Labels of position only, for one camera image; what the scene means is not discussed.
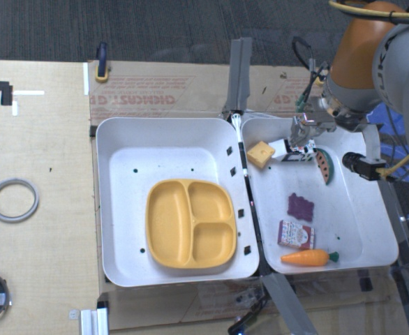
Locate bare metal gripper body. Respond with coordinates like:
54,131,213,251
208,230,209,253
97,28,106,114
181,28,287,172
292,96,347,135

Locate red and white carton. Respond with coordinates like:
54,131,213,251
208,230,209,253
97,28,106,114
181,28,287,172
277,219,316,251

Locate white and black carton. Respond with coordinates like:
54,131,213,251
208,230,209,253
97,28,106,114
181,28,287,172
270,137,318,163

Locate brown cardboard board red print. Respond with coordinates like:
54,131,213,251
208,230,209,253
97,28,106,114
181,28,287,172
87,59,403,332

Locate white plastic tray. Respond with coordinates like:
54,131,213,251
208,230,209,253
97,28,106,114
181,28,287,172
95,117,261,288
241,117,400,276

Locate orange carrot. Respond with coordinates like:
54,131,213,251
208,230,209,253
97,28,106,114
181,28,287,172
280,248,341,267

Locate black cylinder on white bracket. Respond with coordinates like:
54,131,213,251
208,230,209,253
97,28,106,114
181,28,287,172
341,123,387,182

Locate purple grapes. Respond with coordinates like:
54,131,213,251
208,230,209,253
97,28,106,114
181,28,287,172
287,192,315,222

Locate yellow cheese wedge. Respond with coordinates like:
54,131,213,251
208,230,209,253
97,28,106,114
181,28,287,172
246,140,276,170

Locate yellow divided plate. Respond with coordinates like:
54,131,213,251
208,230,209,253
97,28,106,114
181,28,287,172
144,178,238,269

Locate red and green watermelon slice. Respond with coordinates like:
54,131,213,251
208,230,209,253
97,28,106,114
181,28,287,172
314,147,335,186

